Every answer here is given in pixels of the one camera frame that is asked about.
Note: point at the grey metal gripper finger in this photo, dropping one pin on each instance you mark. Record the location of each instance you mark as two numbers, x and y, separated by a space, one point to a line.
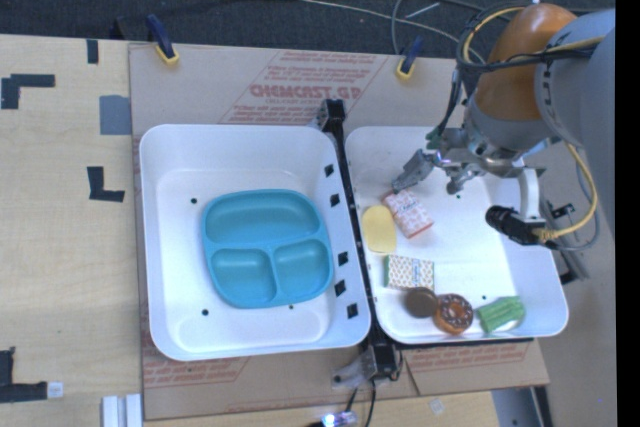
413 174
457 180

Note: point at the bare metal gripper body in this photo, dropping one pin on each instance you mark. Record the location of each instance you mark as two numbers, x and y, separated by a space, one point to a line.
470 154

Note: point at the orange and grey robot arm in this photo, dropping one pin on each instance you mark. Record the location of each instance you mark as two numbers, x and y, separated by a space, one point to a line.
545 75

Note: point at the yellow oval toy slice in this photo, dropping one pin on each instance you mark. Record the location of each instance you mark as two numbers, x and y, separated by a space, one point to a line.
379 230

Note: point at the white plastic tray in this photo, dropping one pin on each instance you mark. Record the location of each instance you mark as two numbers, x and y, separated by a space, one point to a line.
175 235
475 255

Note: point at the green and orange patterned carton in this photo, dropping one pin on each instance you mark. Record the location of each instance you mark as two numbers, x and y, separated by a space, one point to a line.
410 272

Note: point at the brown round biscuit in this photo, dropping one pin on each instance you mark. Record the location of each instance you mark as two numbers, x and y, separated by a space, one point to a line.
421 302

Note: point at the brown frosted doughnut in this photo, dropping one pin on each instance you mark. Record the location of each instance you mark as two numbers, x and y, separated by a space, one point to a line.
453 313

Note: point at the green toy vegetable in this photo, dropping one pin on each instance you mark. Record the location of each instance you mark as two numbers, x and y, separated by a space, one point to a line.
500 313

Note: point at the blue divided plate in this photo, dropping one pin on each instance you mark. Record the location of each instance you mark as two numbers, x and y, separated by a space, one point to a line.
267 247

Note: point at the brown cardboard board, red print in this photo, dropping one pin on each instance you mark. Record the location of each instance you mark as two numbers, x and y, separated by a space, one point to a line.
210 80

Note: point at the black cylinder on white bracket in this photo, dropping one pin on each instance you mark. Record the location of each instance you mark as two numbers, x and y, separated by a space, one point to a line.
520 215

